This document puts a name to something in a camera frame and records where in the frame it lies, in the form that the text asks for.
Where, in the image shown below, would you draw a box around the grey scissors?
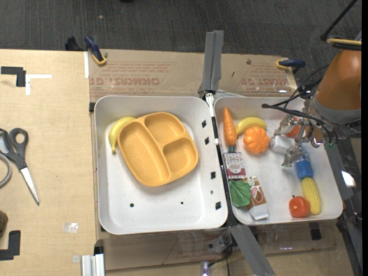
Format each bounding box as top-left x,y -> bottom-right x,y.
0,127 -> 40,206

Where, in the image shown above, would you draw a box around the white plastic tray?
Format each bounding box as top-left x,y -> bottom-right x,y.
94,95 -> 229,235
213,96 -> 344,226

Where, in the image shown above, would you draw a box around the red round object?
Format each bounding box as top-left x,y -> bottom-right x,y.
287,119 -> 301,138

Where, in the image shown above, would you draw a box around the brown and white carton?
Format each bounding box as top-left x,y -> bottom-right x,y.
244,175 -> 270,221

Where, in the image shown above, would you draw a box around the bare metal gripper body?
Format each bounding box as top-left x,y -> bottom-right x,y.
300,116 -> 327,149

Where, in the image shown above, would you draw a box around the yellow banana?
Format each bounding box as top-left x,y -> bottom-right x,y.
108,116 -> 137,154
235,116 -> 268,136

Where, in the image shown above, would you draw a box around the orange carrot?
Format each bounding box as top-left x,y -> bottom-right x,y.
223,107 -> 238,154

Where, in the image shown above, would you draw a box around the red and white carton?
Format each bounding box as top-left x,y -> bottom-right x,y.
223,151 -> 247,181

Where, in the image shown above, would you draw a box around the red tomato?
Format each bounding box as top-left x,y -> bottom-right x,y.
289,195 -> 311,219

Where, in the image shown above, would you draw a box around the yellow divided plate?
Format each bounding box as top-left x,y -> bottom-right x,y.
117,111 -> 200,187

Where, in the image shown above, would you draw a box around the yellow corn cob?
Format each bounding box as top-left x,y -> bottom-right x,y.
301,177 -> 322,215

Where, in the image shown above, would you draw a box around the orange pumpkin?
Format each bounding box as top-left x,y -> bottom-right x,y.
243,126 -> 270,155

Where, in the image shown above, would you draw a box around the green leaf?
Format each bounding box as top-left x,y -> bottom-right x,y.
228,179 -> 252,208

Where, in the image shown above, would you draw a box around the brown cardboard board red print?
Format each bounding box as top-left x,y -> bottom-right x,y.
87,49 -> 337,271

